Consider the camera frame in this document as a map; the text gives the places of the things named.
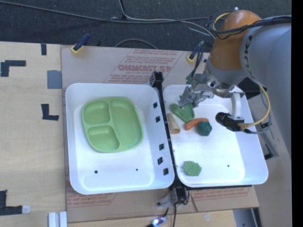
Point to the white plastic tray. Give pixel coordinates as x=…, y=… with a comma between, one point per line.
x=217, y=155
x=113, y=171

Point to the beige ice cream cone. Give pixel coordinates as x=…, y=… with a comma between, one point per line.
x=173, y=124

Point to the dark green broccoli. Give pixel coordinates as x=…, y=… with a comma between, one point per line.
x=204, y=128

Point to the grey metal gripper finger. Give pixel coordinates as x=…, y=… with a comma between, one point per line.
x=185, y=97
x=195, y=101

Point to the green pea pod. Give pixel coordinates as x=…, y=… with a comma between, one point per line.
x=183, y=115

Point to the brown cardboard board red print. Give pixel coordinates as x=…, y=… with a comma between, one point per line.
x=99, y=63

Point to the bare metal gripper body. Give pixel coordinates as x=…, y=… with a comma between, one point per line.
x=205, y=87

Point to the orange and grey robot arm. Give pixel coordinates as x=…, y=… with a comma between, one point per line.
x=265, y=55

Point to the orange carrot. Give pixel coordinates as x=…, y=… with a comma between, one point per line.
x=193, y=123

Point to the black cylinder on white bracket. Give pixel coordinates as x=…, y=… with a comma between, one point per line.
x=228, y=121

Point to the thin black rod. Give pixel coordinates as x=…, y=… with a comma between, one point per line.
x=166, y=126

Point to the green divided plate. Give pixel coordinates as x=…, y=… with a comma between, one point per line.
x=113, y=124

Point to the green grapes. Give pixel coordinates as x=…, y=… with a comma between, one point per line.
x=192, y=168

